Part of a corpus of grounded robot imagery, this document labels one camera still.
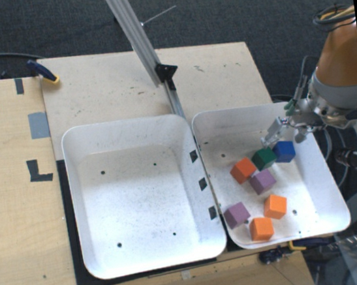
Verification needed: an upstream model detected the green cube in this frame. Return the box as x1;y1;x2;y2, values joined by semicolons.
249;146;280;173

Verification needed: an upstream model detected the black cylinder on white bracket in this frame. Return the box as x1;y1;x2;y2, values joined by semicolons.
330;119;357;178

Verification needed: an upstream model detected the pale wood board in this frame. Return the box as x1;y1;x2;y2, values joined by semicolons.
37;25;320;285

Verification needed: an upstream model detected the purple cube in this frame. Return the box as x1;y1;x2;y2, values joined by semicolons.
247;166;279;198
221;200;253;232

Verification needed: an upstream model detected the white plastic tray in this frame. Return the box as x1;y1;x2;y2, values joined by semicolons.
189;92;355;257
59;107;232;284

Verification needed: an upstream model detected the orange cube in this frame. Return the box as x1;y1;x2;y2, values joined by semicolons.
227;155;260;187
247;215;277;244
260;191;290;222

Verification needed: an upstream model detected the blue cube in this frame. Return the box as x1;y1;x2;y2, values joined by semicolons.
271;138;298;166

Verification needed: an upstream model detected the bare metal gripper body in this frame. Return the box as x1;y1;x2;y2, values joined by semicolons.
285;90;357;137

